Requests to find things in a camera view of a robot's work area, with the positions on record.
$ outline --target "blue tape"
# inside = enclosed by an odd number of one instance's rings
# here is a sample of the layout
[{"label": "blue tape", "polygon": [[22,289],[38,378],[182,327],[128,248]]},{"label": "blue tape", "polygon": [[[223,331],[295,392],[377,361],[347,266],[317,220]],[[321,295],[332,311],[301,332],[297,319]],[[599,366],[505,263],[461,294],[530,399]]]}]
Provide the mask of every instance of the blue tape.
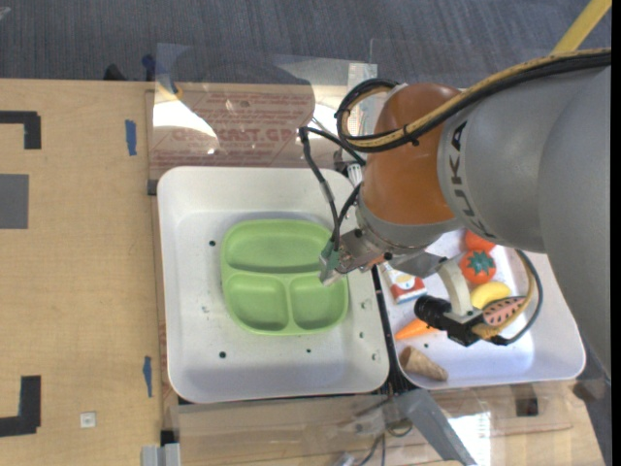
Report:
[{"label": "blue tape", "polygon": [[133,120],[125,120],[125,141],[130,155],[136,155],[136,123]]},{"label": "blue tape", "polygon": [[145,363],[143,364],[143,375],[145,375],[145,383],[147,384],[147,395],[150,398],[153,396],[153,385],[152,385],[151,358],[148,355],[145,355]]}]

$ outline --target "white tray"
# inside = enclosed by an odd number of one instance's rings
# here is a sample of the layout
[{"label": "white tray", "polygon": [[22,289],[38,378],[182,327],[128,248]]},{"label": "white tray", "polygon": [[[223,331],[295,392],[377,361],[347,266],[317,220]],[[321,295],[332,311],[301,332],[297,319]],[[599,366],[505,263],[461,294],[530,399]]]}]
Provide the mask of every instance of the white tray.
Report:
[{"label": "white tray", "polygon": [[[323,171],[341,205],[347,178]],[[325,333],[255,335],[229,316],[220,285],[219,243],[245,219],[305,218],[332,228],[309,169],[172,169],[157,187],[168,373],[194,403],[373,391],[386,380],[388,352],[370,273],[348,276],[345,320]],[[346,219],[342,232],[353,229]]]},{"label": "white tray", "polygon": [[[448,257],[465,249],[463,230],[446,233],[428,248],[428,251]],[[511,249],[496,246],[491,255],[497,265],[494,280],[505,283],[515,295],[526,293],[527,279],[522,262]],[[469,386],[513,384],[569,380],[584,369],[586,356],[577,325],[554,279],[547,255],[528,253],[543,286],[543,304],[538,319],[531,329],[514,344],[498,347],[479,341],[469,347],[462,347],[449,340],[442,331],[431,332],[403,341],[395,341],[397,356],[406,345],[411,345],[440,364],[448,373],[446,382],[402,373],[413,384],[427,389],[450,389]],[[413,302],[396,305],[388,284],[381,279],[386,311],[393,334],[414,319]],[[425,280],[428,294],[448,298],[438,275]],[[517,333],[531,315],[535,302],[516,322],[509,326],[504,335]]]}]

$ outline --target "green plate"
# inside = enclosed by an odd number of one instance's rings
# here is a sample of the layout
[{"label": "green plate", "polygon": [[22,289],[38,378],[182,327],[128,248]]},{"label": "green plate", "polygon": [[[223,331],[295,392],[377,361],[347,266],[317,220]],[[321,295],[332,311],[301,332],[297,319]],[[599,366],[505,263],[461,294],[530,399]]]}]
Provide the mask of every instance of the green plate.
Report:
[{"label": "green plate", "polygon": [[299,219],[256,219],[232,226],[224,236],[220,268],[224,299],[243,328],[268,335],[325,331],[347,313],[343,278],[319,281],[319,254],[330,231]]}]

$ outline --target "gray square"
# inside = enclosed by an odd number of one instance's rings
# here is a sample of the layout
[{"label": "gray square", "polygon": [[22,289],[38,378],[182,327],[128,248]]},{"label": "gray square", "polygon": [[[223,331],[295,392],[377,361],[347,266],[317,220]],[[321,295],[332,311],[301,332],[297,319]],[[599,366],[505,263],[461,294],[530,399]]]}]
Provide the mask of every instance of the gray square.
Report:
[{"label": "gray square", "polygon": [[28,228],[28,175],[0,175],[0,229]]}]

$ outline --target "dark gray carpet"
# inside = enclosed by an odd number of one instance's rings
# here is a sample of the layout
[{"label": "dark gray carpet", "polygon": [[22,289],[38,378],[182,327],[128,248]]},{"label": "dark gray carpet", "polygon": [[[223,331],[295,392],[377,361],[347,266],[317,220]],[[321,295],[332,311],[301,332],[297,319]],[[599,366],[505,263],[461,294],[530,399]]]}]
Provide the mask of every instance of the dark gray carpet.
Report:
[{"label": "dark gray carpet", "polygon": [[[548,54],[587,2],[0,0],[0,77],[100,80],[115,64],[141,81],[146,54],[179,44],[189,46],[174,64],[179,81],[260,81],[257,64],[298,72],[306,64],[311,71],[303,76],[346,83],[343,64],[370,61],[384,78],[468,86]],[[611,36],[609,12],[581,47],[609,47]],[[592,358],[583,380],[602,381]],[[611,464],[610,387],[591,397],[585,400]]]}]

